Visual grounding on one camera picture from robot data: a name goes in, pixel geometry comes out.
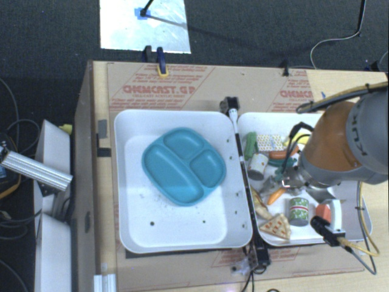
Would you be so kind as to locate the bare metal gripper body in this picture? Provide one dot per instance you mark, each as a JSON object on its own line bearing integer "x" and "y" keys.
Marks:
{"x": 299, "y": 181}

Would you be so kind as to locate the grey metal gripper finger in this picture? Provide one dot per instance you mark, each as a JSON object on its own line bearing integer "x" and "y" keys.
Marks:
{"x": 269, "y": 186}

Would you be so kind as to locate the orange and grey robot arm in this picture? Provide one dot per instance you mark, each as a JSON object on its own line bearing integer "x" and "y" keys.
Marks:
{"x": 331, "y": 138}

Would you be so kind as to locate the orange carrot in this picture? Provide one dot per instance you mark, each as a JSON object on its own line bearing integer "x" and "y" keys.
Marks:
{"x": 276, "y": 196}

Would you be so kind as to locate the beige bread piece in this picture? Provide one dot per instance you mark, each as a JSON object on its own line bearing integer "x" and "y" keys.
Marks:
{"x": 261, "y": 208}

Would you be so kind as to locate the green and white can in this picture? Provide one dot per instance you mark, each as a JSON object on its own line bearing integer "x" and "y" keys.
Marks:
{"x": 298, "y": 211}

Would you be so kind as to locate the orange sausage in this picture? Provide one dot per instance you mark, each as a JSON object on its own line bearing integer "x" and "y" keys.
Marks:
{"x": 277, "y": 154}

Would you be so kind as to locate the orange cube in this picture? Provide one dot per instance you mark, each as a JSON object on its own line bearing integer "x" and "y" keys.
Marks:
{"x": 323, "y": 212}

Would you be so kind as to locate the pizza slice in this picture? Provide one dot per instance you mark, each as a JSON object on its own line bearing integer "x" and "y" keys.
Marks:
{"x": 278, "y": 227}

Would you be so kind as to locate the yellow banana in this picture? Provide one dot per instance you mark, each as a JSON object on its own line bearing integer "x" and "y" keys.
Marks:
{"x": 299, "y": 138}

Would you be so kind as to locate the thin black and white rod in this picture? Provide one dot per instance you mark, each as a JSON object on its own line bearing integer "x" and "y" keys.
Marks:
{"x": 241, "y": 154}

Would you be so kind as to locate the green pea pod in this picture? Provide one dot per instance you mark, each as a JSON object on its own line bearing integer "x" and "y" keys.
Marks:
{"x": 250, "y": 144}

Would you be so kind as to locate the white plastic tray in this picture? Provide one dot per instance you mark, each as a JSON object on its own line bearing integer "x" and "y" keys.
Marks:
{"x": 307, "y": 234}
{"x": 182, "y": 224}

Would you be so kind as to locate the blue divided plate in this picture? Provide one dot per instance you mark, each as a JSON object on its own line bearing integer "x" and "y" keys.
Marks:
{"x": 182, "y": 166}

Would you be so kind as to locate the brown cardboard board red print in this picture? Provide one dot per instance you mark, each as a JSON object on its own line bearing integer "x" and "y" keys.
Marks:
{"x": 243, "y": 84}

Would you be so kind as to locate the black cylinder on white bracket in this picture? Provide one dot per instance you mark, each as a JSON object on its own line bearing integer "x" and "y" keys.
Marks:
{"x": 334, "y": 214}

